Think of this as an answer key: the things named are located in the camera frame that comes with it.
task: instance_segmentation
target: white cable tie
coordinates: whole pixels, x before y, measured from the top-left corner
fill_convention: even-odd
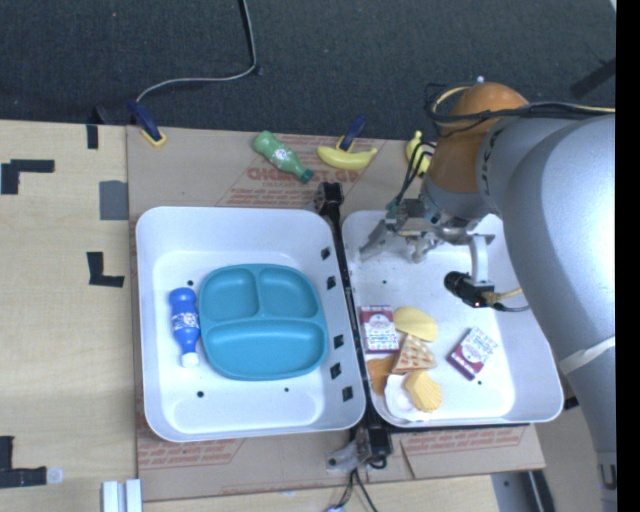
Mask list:
[[[610,348],[615,348],[616,336],[615,334],[604,341],[601,341],[597,345],[584,350],[578,350],[570,356],[565,357],[558,363],[558,367],[562,370],[562,373],[567,375],[578,368],[582,368],[586,364],[589,364],[595,358],[604,354]]]

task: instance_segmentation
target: banana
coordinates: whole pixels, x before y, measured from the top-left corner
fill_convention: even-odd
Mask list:
[[[368,151],[359,151],[357,153],[351,152],[351,146],[348,151],[338,149],[340,142],[335,148],[329,146],[319,146],[318,156],[325,164],[335,167],[337,169],[347,169],[357,171],[364,169],[373,156],[378,152],[377,148],[371,148]]]
[[[405,146],[405,152],[407,154],[407,160],[409,160],[409,162],[411,162],[411,157],[413,156],[413,151],[415,150],[416,146],[420,144],[421,137],[422,137],[422,132],[417,131],[413,135],[413,139],[407,142],[407,145]],[[422,153],[425,153],[425,151],[424,149],[420,148],[416,153],[416,156],[414,157],[413,169],[415,169],[415,165],[420,160],[420,156],[422,155]],[[424,155],[422,162],[420,162],[420,167],[418,168],[418,176],[423,176],[424,173],[427,172],[427,169],[429,168],[430,163],[431,163],[431,157],[427,153]]]

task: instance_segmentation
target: bottle label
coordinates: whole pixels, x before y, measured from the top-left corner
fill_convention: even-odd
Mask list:
[[[200,329],[197,313],[178,313],[171,317],[171,323],[174,331],[178,331],[186,327],[195,327],[196,329]]]

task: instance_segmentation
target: blue bottle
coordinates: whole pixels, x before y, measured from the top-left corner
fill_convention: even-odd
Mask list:
[[[196,309],[196,294],[191,288],[176,288],[169,294],[173,337],[182,347],[180,362],[185,368],[198,366],[200,358],[196,343],[200,337],[200,321]]]

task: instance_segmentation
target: white tray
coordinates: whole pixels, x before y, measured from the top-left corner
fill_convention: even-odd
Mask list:
[[[365,261],[358,248],[383,218],[381,211],[361,211],[349,215],[343,237],[351,272],[356,308],[388,304],[393,309],[413,306],[432,316],[438,324],[438,339],[428,346],[438,366],[429,375],[442,386],[443,404],[425,421],[406,421],[393,416],[384,397],[373,391],[373,403],[389,423],[400,427],[446,427],[499,425],[550,421],[564,403],[562,387],[549,344],[530,311],[496,312],[473,309],[444,288],[450,271],[471,272],[466,246],[444,244],[428,253],[421,263],[413,263],[411,249],[397,238],[391,247]],[[496,291],[518,287],[502,233],[502,223],[487,217],[476,230],[496,235],[489,245],[489,275]],[[522,296],[511,299],[524,304]],[[478,326],[499,344],[478,377],[469,381],[447,361],[447,355],[473,326]],[[365,356],[384,357],[384,355]]]
[[[159,207],[136,226],[144,410],[169,441],[200,441],[355,425],[364,389],[329,225],[290,209]],[[171,334],[169,292],[228,265],[268,263],[303,272],[320,297],[329,350],[311,373],[286,380],[225,378],[208,364],[183,368]]]

